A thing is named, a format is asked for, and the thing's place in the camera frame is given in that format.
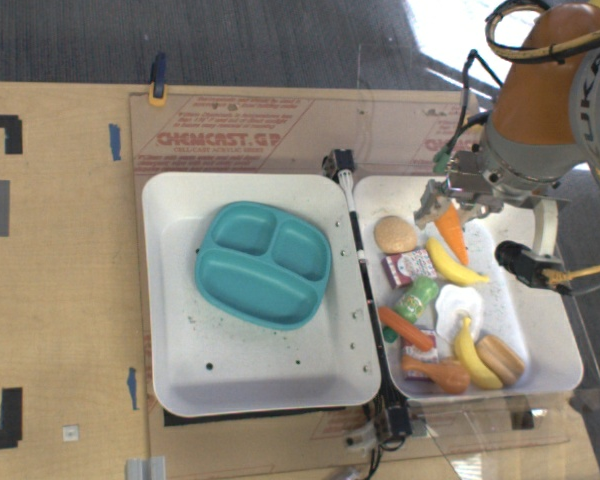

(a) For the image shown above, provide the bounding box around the brown hot dog bun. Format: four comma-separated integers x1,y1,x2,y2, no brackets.
475,334,527,387

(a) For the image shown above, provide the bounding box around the orange sausage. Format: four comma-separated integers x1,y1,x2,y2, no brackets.
377,305,435,353

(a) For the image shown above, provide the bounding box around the green bottle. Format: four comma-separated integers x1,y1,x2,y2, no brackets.
383,275,441,344

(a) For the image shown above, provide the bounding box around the brown cardboard board red print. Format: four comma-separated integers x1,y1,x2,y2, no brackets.
128,85,584,471

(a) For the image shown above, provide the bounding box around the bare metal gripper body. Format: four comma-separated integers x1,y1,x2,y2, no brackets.
444,149,571,215

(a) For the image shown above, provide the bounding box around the black block with thin wires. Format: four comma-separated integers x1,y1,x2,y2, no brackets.
373,404,414,442
322,148,357,177

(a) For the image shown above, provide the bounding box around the thin black and white rod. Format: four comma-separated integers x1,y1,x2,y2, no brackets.
336,167,397,410

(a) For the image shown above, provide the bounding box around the tan round bread roll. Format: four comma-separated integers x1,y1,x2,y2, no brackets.
373,215,419,256

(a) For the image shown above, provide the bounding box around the orange chicken drumstick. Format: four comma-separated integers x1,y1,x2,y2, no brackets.
400,353,472,396

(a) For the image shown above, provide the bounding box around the yellow banana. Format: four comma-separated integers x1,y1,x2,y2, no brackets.
425,236,491,288
452,316,504,391

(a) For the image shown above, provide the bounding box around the black cylinder on white bracket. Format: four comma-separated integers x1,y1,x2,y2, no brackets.
494,195,567,290

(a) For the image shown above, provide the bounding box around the purple and white carton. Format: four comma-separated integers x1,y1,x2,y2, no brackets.
380,248,438,290

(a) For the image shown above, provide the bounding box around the teal divided plate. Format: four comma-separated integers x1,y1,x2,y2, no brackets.
194,200,334,332

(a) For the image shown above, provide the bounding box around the orange carrot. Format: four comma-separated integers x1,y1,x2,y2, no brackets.
433,201,471,267

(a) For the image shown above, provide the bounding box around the white fried egg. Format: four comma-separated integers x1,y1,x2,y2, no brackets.
434,283,484,345

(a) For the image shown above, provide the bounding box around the white plastic tray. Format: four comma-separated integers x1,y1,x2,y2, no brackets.
141,171,383,419
352,174,585,402

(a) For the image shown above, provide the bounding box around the red and white carton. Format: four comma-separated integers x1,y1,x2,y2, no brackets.
399,328,441,381

